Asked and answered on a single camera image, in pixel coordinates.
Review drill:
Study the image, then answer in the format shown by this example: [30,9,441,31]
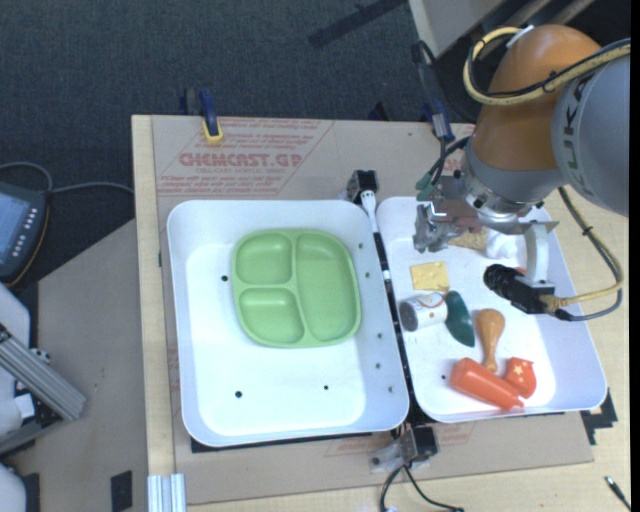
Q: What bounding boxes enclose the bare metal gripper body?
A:
[430,172,545,235]

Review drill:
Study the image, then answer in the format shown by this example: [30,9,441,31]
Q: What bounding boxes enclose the tan cracker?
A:
[446,228,490,252]

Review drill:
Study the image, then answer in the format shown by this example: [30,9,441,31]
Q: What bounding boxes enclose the yellow cheese slice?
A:
[409,260,451,293]

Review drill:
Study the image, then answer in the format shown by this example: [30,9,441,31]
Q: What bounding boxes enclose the thin black and white rod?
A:
[360,191,417,427]

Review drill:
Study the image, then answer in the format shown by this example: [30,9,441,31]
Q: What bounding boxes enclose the white can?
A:
[398,291,449,333]

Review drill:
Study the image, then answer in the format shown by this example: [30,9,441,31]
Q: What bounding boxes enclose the dark green toy pepper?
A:
[443,290,477,348]

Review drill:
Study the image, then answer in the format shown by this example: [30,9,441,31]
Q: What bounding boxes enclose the brown toy chicken drumstick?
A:
[474,307,507,374]

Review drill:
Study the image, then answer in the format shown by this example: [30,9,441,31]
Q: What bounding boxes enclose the green divided plate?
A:
[230,228,363,349]

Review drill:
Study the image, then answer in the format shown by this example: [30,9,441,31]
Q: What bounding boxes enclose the white plastic tray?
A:
[374,195,609,424]
[166,199,411,448]

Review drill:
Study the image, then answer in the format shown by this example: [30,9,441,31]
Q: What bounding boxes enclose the orange bottle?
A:
[449,356,526,413]

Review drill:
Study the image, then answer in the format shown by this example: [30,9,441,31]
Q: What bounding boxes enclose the brown cardboard board red print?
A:
[149,115,596,506]

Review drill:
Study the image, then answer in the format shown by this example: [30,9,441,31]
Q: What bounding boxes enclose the black cylinder on white bracket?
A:
[482,220,559,316]

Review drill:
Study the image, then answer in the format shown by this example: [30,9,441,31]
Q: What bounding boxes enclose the black block with thin wires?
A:
[346,169,380,204]
[369,425,441,474]

